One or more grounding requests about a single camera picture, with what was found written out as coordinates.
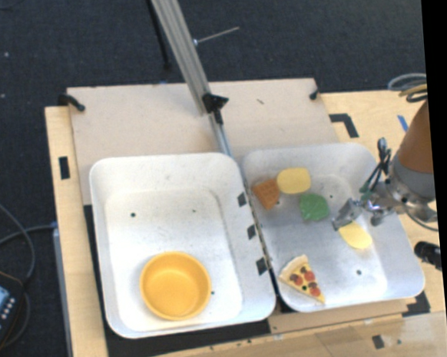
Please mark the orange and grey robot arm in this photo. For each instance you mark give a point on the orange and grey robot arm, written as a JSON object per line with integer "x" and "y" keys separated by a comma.
{"x": 417, "y": 147}

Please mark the white plastic tray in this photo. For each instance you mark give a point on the white plastic tray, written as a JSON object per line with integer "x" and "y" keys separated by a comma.
{"x": 339, "y": 276}
{"x": 165, "y": 217}

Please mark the orange waffle biscuit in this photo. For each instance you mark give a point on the orange waffle biscuit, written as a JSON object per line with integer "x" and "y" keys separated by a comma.
{"x": 267, "y": 194}

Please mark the yellow bowl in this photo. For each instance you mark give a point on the yellow bowl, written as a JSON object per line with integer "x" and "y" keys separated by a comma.
{"x": 175, "y": 285}

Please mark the green toy leaf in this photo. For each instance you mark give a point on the green toy leaf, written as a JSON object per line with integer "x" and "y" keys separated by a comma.
{"x": 314, "y": 206}

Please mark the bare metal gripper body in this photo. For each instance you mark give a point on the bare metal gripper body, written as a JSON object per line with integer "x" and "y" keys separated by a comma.
{"x": 392, "y": 197}

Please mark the brown cardboard board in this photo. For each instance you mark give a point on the brown cardboard board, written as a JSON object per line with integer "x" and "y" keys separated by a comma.
{"x": 146, "y": 122}

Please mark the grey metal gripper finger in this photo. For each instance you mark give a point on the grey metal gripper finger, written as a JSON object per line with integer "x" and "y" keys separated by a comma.
{"x": 379, "y": 218}
{"x": 346, "y": 214}

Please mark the black cylinder on white bracket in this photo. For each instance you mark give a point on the black cylinder on white bracket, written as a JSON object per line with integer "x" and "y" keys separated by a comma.
{"x": 429, "y": 253}

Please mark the yellow oval toy slice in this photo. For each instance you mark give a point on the yellow oval toy slice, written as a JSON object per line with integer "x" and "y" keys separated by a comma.
{"x": 356, "y": 236}
{"x": 294, "y": 180}

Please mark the thin black and white rod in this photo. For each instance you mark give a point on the thin black and white rod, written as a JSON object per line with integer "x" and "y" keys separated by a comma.
{"x": 261, "y": 237}

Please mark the toy pizza slice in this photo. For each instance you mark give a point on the toy pizza slice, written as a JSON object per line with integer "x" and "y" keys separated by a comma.
{"x": 301, "y": 279}

